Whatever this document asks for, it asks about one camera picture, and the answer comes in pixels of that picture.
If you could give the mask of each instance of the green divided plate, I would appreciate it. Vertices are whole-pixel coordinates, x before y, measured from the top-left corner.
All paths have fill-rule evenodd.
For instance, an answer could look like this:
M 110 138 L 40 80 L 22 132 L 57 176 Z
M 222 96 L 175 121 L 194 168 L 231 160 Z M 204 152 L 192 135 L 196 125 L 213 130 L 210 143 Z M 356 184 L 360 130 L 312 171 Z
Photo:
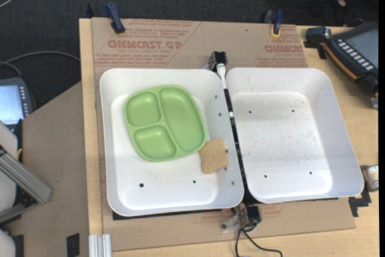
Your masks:
M 177 85 L 163 85 L 130 96 L 124 107 L 126 124 L 138 153 L 154 162 L 199 151 L 207 132 L 191 94 Z

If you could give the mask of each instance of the blue clamp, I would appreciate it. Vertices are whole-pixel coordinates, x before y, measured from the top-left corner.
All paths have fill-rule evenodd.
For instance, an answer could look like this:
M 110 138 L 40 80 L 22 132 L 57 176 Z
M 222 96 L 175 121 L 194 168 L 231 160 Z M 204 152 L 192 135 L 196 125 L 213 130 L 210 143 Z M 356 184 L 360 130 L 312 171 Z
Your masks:
M 271 27 L 271 36 L 275 39 L 281 35 L 281 24 L 282 24 L 283 12 L 281 9 L 276 11 L 276 18 L 274 19 L 274 25 Z
M 125 32 L 126 28 L 124 28 L 120 20 L 118 7 L 113 2 L 107 2 L 105 8 L 107 16 L 112 19 L 111 26 L 115 33 L 119 34 Z

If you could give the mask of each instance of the white tray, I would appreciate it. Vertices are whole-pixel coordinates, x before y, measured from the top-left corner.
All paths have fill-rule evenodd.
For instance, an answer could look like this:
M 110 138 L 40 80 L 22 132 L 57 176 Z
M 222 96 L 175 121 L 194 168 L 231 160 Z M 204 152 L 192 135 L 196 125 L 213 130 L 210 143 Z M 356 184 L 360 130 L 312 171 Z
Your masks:
M 362 173 L 326 74 L 236 68 L 226 79 L 254 198 L 287 202 L 362 191 Z
M 133 93 L 159 85 L 185 87 L 206 123 L 208 140 L 222 138 L 228 149 L 226 170 L 206 175 L 199 153 L 150 162 L 136 152 L 123 105 Z M 222 209 L 236 206 L 244 189 L 226 100 L 219 77 L 208 70 L 111 69 L 100 79 L 105 137 L 107 196 L 123 216 Z

